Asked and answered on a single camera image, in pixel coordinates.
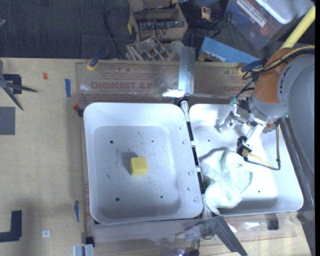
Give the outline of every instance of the white cloth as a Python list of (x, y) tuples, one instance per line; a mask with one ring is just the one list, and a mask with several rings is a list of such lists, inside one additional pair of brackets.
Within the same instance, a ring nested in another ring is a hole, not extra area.
[(204, 203), (213, 213), (219, 215), (218, 208), (230, 209), (240, 203), (241, 193), (251, 184), (253, 176), (247, 165), (231, 150), (214, 151), (200, 162), (207, 186)]

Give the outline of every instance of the yellow tube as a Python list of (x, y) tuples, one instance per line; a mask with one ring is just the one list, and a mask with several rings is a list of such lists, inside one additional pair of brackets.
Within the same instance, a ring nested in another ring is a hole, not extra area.
[(313, 5), (310, 10), (306, 13), (303, 19), (299, 22), (293, 32), (289, 35), (289, 37), (285, 40), (281, 48), (291, 48), (296, 42), (301, 38), (301, 36), (306, 32), (306, 30), (310, 27), (312, 22), (316, 19), (316, 6)]

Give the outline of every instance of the beige floor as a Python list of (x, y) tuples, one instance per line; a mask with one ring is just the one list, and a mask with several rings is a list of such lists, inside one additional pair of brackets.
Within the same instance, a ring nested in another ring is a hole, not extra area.
[[(73, 246), (82, 244), (86, 230), (83, 120), (72, 109), (78, 100), (76, 60), (2, 60), (4, 73), (20, 74), (22, 83), (38, 93), (17, 96), (24, 111), (16, 107), (15, 135), (0, 136), (0, 232), (9, 231), (11, 211), (22, 210), (22, 237), (0, 243), (0, 255), (72, 256)], [(47, 81), (43, 72), (48, 74)], [(65, 79), (71, 81), (71, 97), (66, 97)], [(4, 91), (0, 91), (0, 106), (15, 107)], [(76, 200), (80, 222), (74, 211)], [(252, 256), (310, 255), (299, 223), (294, 228), (296, 236), (243, 242), (243, 247)], [(42, 238), (46, 229), (50, 237)], [(224, 245), (202, 246), (200, 251), (201, 255), (217, 255), (226, 249)]]

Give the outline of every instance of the yellow cube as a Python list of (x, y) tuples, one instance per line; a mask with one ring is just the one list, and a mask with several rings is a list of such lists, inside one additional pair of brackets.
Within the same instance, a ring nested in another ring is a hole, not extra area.
[(132, 157), (130, 160), (130, 174), (132, 176), (145, 175), (147, 173), (147, 159), (145, 157)]

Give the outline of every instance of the white square marker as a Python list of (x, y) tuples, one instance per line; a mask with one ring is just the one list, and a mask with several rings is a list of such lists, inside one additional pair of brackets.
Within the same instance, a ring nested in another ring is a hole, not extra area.
[(43, 229), (42, 238), (49, 238), (49, 237), (50, 237), (50, 229)]

